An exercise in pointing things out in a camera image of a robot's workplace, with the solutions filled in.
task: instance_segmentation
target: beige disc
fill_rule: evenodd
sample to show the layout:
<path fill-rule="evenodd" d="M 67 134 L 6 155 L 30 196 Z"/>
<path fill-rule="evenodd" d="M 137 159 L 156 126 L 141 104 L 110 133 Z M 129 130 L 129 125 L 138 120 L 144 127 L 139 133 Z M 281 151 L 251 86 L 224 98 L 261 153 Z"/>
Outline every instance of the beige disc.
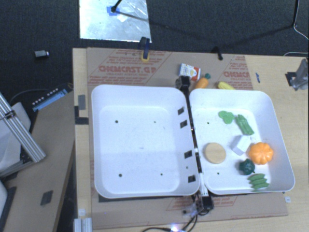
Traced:
<path fill-rule="evenodd" d="M 211 163 L 221 163 L 226 158 L 225 149 L 217 143 L 209 143 L 204 149 L 205 158 Z"/>

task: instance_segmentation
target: metal plate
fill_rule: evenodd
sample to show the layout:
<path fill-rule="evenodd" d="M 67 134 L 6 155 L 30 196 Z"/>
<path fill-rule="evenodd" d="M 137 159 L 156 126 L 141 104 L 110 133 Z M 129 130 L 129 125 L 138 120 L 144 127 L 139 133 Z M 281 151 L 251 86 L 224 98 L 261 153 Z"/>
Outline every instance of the metal plate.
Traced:
<path fill-rule="evenodd" d="M 151 39 L 146 0 L 122 0 L 116 13 L 109 7 L 118 0 L 79 0 L 82 39 L 139 42 Z"/>

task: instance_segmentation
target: white box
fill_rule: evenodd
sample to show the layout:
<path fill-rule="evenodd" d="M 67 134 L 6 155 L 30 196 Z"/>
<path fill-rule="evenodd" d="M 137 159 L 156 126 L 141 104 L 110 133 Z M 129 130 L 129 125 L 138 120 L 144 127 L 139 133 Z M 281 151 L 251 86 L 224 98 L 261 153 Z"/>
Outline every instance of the white box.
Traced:
<path fill-rule="evenodd" d="M 182 196 L 201 183 L 218 195 L 288 191 L 295 178 L 272 102 L 260 91 L 196 89 L 190 94 L 199 157 L 191 133 L 185 96 L 170 87 L 97 86 L 92 92 L 95 186 L 106 198 Z M 254 190 L 238 170 L 246 154 L 230 145 L 241 130 L 226 125 L 221 110 L 242 114 L 254 130 L 253 143 L 274 149 L 273 160 L 256 165 L 268 188 Z M 203 149 L 219 143 L 226 150 L 220 164 L 208 162 Z M 202 180 L 197 169 L 202 167 Z"/>

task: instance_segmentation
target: dark floor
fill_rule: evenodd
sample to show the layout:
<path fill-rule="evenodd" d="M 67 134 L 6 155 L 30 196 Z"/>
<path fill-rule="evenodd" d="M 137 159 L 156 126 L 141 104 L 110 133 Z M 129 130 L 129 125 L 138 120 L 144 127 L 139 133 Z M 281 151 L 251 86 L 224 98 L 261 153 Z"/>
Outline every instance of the dark floor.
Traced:
<path fill-rule="evenodd" d="M 297 29 L 308 36 L 309 0 L 300 0 Z M 295 0 L 147 0 L 151 49 L 276 55 L 308 52 L 308 41 L 291 27 Z M 0 92 L 7 100 L 28 89 L 72 82 L 72 48 L 137 48 L 137 43 L 79 38 L 79 0 L 0 0 Z M 37 60 L 34 51 L 48 50 Z M 308 54 L 291 54 L 308 56 Z M 17 96 L 31 104 L 40 92 Z M 70 231 L 73 178 L 59 231 Z"/>

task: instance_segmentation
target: toy pumpkin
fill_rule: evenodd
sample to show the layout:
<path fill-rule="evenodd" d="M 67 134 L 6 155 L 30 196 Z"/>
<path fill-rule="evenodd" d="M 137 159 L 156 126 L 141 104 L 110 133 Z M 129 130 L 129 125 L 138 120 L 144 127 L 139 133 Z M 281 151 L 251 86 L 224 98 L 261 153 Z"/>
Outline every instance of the toy pumpkin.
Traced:
<path fill-rule="evenodd" d="M 272 159 L 273 149 L 267 143 L 259 142 L 251 146 L 249 157 L 255 164 L 264 165 Z"/>

